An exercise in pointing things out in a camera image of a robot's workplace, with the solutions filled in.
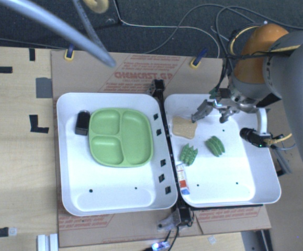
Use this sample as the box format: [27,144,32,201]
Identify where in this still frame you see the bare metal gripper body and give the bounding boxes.
[214,88,259,113]

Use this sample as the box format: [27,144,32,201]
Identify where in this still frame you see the beige bread slice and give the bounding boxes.
[172,116,198,140]

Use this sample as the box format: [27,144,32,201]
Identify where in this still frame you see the green pea pods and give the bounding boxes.
[179,143,199,166]
[205,135,226,157]

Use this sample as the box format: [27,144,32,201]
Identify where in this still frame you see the thin black and white rod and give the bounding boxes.
[156,89,184,208]

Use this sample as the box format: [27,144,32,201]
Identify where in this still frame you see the white plastic tray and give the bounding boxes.
[56,92,178,217]
[164,93,283,209]

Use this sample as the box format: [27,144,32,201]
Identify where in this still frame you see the white red blue carton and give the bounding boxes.
[175,163,190,196]

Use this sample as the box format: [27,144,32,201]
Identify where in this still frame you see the green divided plate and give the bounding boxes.
[88,107,154,168]

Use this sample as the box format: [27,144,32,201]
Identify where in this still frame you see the brown cardboard board red print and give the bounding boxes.
[50,50,272,248]

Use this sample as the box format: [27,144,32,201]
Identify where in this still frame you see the black cylinder on white bracket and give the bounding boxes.
[239,107,273,149]

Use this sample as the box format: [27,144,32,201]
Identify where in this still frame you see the black block with thin wires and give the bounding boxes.
[150,79,166,97]
[176,207,194,225]

